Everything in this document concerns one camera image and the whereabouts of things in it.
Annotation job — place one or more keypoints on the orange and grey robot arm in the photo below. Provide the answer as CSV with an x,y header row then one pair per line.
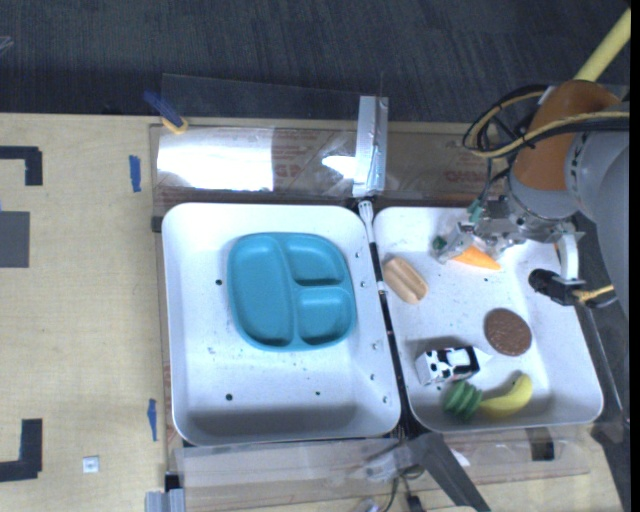
x,y
590,165

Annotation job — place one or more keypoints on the black and white cow-print carton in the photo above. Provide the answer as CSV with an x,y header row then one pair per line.
x,y
445,366

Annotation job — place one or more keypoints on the brown round biscuit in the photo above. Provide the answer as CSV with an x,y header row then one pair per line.
x,y
507,332

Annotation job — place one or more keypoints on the tan bread bun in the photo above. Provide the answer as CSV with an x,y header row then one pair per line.
x,y
405,281

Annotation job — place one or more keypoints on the yellow banana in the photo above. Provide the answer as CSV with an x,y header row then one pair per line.
x,y
510,400

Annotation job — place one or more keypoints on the white plastic tray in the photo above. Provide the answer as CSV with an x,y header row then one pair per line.
x,y
470,305
280,390

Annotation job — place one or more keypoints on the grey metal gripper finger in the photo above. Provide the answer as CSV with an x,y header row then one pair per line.
x,y
495,244
455,242

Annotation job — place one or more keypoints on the black cylinder on white bracket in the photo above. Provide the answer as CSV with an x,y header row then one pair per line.
x,y
552,285

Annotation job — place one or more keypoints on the green grapes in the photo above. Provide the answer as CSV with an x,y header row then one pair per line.
x,y
461,399

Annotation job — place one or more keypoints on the orange carrot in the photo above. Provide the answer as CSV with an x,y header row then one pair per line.
x,y
477,258

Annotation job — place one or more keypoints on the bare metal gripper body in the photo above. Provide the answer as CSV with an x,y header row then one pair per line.
x,y
520,222

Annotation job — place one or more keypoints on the blue divided plate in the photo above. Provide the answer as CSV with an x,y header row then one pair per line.
x,y
265,295

